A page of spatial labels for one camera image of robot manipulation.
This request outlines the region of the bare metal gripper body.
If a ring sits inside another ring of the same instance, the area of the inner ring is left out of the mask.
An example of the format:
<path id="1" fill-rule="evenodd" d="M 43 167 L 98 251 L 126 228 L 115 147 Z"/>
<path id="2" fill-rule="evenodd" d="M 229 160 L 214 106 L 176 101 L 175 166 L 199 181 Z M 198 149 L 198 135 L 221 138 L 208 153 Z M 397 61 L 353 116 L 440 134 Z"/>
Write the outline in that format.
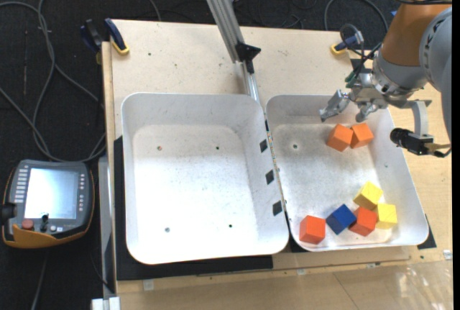
<path id="1" fill-rule="evenodd" d="M 377 111 L 386 109 L 389 99 L 385 94 L 384 87 L 376 82 L 370 71 L 352 74 L 348 82 L 350 89 L 349 98 L 359 107 L 360 111 Z"/>

